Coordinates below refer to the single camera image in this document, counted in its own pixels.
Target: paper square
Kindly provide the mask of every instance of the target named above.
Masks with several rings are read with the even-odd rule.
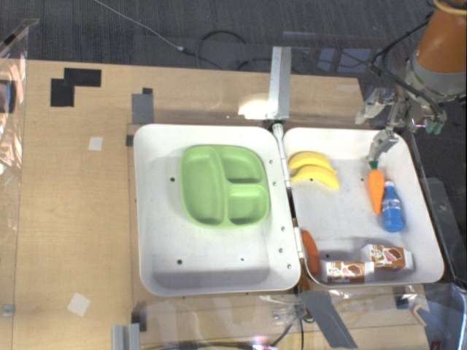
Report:
[[[83,317],[86,314],[90,304],[90,299],[86,298],[84,295],[80,293],[74,293],[74,296],[70,303],[68,304],[68,309],[76,314]]]
[[[101,137],[91,137],[89,140],[88,150],[102,150],[102,141],[104,138]]]

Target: floor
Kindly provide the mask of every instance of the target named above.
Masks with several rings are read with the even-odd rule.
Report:
[[[269,71],[271,47],[290,46],[295,73],[357,77],[366,97],[392,85],[360,61],[432,10],[426,0],[97,1],[0,0],[0,38],[22,19],[39,18],[29,58],[240,71]],[[395,67],[417,38],[393,52]],[[337,53],[348,55],[336,63]],[[466,110],[459,104],[446,110],[440,136],[420,131],[415,139],[426,175],[444,183],[465,246]]]

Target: white container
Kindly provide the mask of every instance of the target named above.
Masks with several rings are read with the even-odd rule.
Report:
[[[183,152],[200,144],[246,147],[263,161],[271,211],[258,225],[200,227],[185,215],[178,182]],[[134,137],[139,264],[162,296],[281,291],[301,268],[275,138],[256,127],[146,125]]]
[[[300,228],[312,235],[321,260],[360,260],[366,244],[401,246],[410,251],[414,270],[375,271],[368,285],[419,284],[438,281],[444,262],[428,213],[412,157],[405,141],[379,158],[378,169],[395,183],[401,199],[404,229],[389,233],[382,215],[371,207],[366,156],[377,131],[293,128],[284,136],[288,158],[297,152],[323,153],[337,170],[340,188],[318,181],[293,183],[293,200]]]
[[[403,139],[381,156],[379,169],[396,184],[405,227],[400,233],[388,233],[382,217],[373,213],[365,157],[376,133],[294,128],[285,134],[288,157],[305,150],[323,153],[338,171],[341,185],[333,190],[317,181],[294,183],[298,225],[313,236],[323,261],[360,260],[366,244],[402,246],[412,253],[413,271],[375,271],[374,280],[364,286],[435,282],[444,263]],[[269,183],[271,211],[264,221],[218,229],[200,227],[187,218],[177,179],[184,151],[200,144],[236,145],[256,152]],[[146,125],[135,135],[134,158],[140,274],[151,293],[282,291],[298,283],[296,233],[271,133],[256,127]],[[333,289],[356,286],[317,282]]]

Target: green divided plate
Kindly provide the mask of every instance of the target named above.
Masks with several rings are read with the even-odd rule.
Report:
[[[180,165],[185,212],[197,225],[255,225],[269,214],[269,189],[256,153],[232,145],[197,145]]]

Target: blue water bottle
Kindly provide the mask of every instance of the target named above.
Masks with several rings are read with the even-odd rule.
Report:
[[[385,229],[387,232],[399,232],[404,228],[401,201],[395,193],[393,182],[385,182],[385,195],[382,199],[382,216],[385,219]]]

